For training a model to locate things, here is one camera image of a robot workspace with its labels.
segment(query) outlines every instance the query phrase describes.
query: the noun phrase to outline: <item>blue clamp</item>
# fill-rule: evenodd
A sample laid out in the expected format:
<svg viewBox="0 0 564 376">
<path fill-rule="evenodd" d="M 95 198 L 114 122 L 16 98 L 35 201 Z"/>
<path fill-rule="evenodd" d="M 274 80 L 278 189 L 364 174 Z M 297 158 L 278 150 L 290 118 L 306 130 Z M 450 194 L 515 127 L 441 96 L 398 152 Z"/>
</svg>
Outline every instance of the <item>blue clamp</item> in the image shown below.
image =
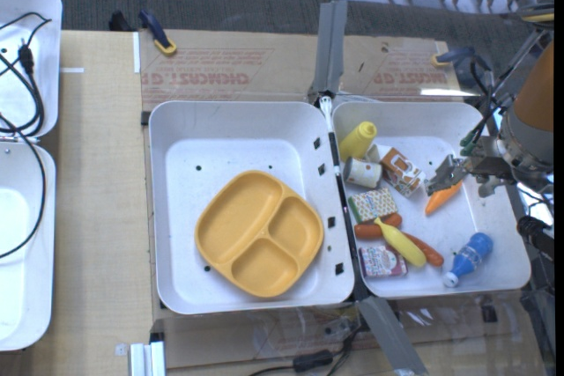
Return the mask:
<svg viewBox="0 0 564 376">
<path fill-rule="evenodd" d="M 165 31 L 159 24 L 159 21 L 147 10 L 139 12 L 139 18 L 143 23 L 143 27 L 149 27 L 154 38 L 155 46 L 165 55 L 172 55 L 176 52 L 176 44 L 167 37 Z"/>
</svg>

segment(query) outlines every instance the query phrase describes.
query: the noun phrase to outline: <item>sausage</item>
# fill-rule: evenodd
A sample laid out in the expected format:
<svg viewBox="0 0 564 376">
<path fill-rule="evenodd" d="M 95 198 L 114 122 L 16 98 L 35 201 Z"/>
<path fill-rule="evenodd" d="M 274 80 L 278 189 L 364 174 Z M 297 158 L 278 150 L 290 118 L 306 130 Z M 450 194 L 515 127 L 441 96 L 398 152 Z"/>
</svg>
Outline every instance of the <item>sausage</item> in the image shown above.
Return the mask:
<svg viewBox="0 0 564 376">
<path fill-rule="evenodd" d="M 442 264 L 444 263 L 444 258 L 439 252 L 435 251 L 425 241 L 420 240 L 417 237 L 413 237 L 413 235 L 407 232 L 404 232 L 404 235 L 413 243 L 415 243 L 415 246 L 417 246 L 421 251 L 423 251 L 423 254 L 427 258 L 427 262 L 430 265 L 433 265 L 434 267 L 442 266 Z"/>
<path fill-rule="evenodd" d="M 399 213 L 390 213 L 385 217 L 381 217 L 381 220 L 387 225 L 393 225 L 394 227 L 399 227 L 402 224 L 402 217 Z M 382 229 L 379 225 L 374 224 L 373 219 L 363 221 L 354 226 L 354 235 L 359 240 L 375 240 L 383 236 Z"/>
</svg>

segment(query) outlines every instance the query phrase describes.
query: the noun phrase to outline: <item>white plastic tray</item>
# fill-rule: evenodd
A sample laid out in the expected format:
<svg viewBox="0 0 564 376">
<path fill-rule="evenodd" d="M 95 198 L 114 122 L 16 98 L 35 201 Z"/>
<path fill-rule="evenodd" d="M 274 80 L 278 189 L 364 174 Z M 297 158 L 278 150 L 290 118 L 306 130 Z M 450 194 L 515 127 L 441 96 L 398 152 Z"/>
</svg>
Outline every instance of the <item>white plastic tray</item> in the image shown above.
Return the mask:
<svg viewBox="0 0 564 376">
<path fill-rule="evenodd" d="M 51 19 L 30 41 L 35 81 L 41 92 L 45 121 L 37 136 L 56 124 L 59 55 L 63 5 L 61 0 L 0 0 L 0 26 L 28 12 Z M 28 42 L 42 22 L 29 15 L 0 29 L 0 52 L 10 62 L 18 58 L 22 40 Z M 22 72 L 23 68 L 15 63 Z M 0 63 L 0 72 L 6 69 Z M 0 111 L 14 124 L 33 115 L 29 93 L 8 70 L 0 75 Z M 51 319 L 55 241 L 56 167 L 51 156 L 35 146 L 45 167 L 47 192 L 42 221 L 33 238 L 17 253 L 0 260 L 0 351 L 21 350 L 37 342 Z M 19 244 L 32 230 L 41 201 L 41 173 L 25 143 L 0 140 L 0 254 Z"/>
<path fill-rule="evenodd" d="M 156 278 L 169 309 L 193 314 L 323 306 L 349 297 L 353 267 L 319 110 L 303 102 L 171 101 L 153 110 L 149 130 Z M 287 292 L 271 299 L 206 271 L 194 241 L 197 220 L 212 198 L 234 176 L 253 169 L 283 181 L 324 224 L 314 261 Z"/>
<path fill-rule="evenodd" d="M 460 102 L 346 102 L 335 108 L 333 122 L 338 139 L 362 121 L 373 122 L 378 133 L 375 143 L 396 147 L 428 177 L 448 154 L 459 157 L 460 140 L 479 122 L 480 113 Z M 381 181 L 381 186 L 389 186 Z M 345 184 L 347 197 L 365 191 Z M 394 188 L 390 191 L 403 217 L 400 230 L 424 240 L 445 258 L 442 269 L 430 265 L 409 265 L 406 276 L 365 278 L 367 288 L 386 299 L 441 296 L 453 293 L 512 290 L 524 286 L 531 276 L 531 264 L 523 239 L 516 230 L 516 219 L 504 188 L 487 198 L 478 196 L 473 177 L 464 178 L 461 192 L 448 204 L 426 217 L 427 195 L 423 189 L 405 198 Z M 493 252 L 472 274 L 461 277 L 456 288 L 442 283 L 454 253 L 475 232 L 493 239 Z M 380 243 L 357 240 L 357 247 Z"/>
</svg>

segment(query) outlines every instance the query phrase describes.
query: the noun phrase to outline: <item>yellow divided plate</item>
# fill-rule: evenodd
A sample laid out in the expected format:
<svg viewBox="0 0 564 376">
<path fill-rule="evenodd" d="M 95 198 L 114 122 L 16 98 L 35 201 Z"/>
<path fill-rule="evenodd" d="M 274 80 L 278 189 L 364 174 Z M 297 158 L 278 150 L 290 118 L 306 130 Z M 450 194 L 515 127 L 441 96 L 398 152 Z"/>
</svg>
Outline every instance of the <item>yellow divided plate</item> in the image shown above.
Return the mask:
<svg viewBox="0 0 564 376">
<path fill-rule="evenodd" d="M 195 239 L 219 273 L 244 291 L 269 298 L 287 291 L 314 260 L 323 223 L 284 182 L 247 171 L 208 204 Z"/>
</svg>

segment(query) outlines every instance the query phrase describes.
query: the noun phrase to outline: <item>banana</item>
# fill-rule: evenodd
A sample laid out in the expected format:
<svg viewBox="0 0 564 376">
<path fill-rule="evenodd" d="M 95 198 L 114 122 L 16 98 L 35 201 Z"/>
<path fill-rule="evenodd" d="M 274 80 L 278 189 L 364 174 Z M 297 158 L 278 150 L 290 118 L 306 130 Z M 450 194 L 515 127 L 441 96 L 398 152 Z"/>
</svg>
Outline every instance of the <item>banana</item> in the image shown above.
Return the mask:
<svg viewBox="0 0 564 376">
<path fill-rule="evenodd" d="M 374 222 L 382 228 L 382 234 L 388 244 L 396 249 L 409 263 L 416 267 L 425 265 L 427 258 L 423 251 L 409 240 L 403 232 L 392 225 L 383 223 L 380 218 L 376 218 Z"/>
</svg>

